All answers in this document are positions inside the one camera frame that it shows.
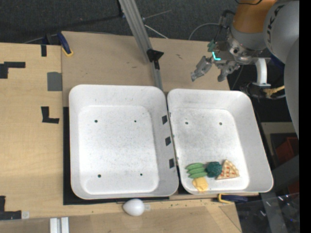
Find pizza slice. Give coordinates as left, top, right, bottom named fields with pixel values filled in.
left=215, top=159, right=241, bottom=181

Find white egg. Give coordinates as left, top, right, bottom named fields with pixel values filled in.
left=122, top=198, right=146, bottom=216

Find dark green broccoli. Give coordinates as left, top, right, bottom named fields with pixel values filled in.
left=205, top=161, right=223, bottom=179

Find yellow toy corn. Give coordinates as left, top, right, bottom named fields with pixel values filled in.
left=191, top=177, right=209, bottom=192

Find green pea pods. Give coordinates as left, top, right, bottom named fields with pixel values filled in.
left=185, top=163, right=208, bottom=179

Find white plastic tray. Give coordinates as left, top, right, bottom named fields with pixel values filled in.
left=69, top=84, right=180, bottom=200
left=167, top=88, right=274, bottom=195

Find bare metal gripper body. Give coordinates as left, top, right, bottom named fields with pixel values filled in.
left=213, top=38, right=259, bottom=68

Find black block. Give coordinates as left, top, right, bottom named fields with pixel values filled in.
left=146, top=48, right=164, bottom=63

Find black cylinder on white bracket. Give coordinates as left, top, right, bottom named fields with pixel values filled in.
left=240, top=58, right=272, bottom=99

